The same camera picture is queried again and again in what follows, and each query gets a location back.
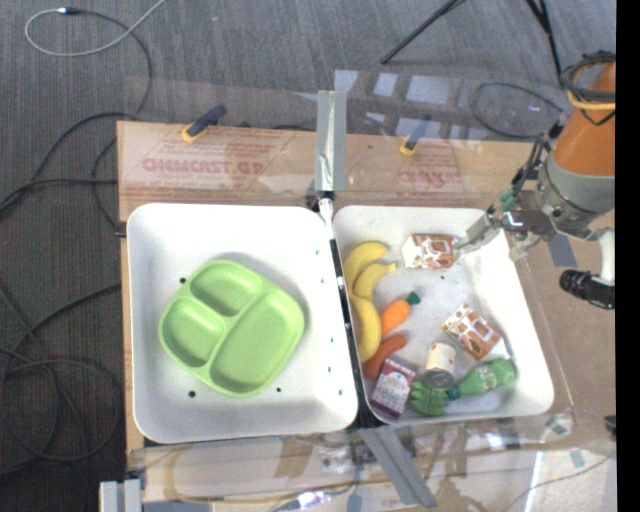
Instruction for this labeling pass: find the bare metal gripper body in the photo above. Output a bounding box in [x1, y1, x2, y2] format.
[498, 188, 597, 244]

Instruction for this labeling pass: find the white plastic tray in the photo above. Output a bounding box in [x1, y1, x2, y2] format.
[331, 204, 556, 428]
[125, 202, 360, 445]

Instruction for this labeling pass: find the brown and white carton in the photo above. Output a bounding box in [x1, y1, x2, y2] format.
[400, 233, 459, 270]
[441, 302, 503, 362]

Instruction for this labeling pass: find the orange carrot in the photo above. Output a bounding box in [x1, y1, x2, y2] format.
[379, 291, 422, 337]

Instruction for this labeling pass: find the yellow banana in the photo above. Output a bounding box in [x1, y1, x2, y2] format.
[349, 293, 383, 365]
[352, 261, 398, 302]
[342, 240, 391, 292]

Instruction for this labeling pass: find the green bottle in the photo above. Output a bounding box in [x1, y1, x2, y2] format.
[445, 357, 518, 402]

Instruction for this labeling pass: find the white can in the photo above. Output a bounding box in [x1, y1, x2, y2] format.
[420, 341, 459, 392]

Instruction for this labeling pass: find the orange sausage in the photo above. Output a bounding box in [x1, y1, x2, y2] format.
[362, 333, 408, 381]

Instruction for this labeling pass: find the green toy vegetable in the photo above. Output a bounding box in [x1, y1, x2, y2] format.
[408, 381, 450, 418]

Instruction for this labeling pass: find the pink carton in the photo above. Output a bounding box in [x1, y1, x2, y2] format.
[370, 357, 417, 418]

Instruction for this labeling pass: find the green divided plate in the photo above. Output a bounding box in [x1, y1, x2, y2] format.
[157, 258, 307, 400]

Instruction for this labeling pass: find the brown cardboard board, red print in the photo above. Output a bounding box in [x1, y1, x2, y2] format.
[115, 119, 617, 501]

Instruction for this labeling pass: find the black cylinder on white bracket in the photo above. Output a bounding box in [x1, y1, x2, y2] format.
[558, 227, 617, 311]

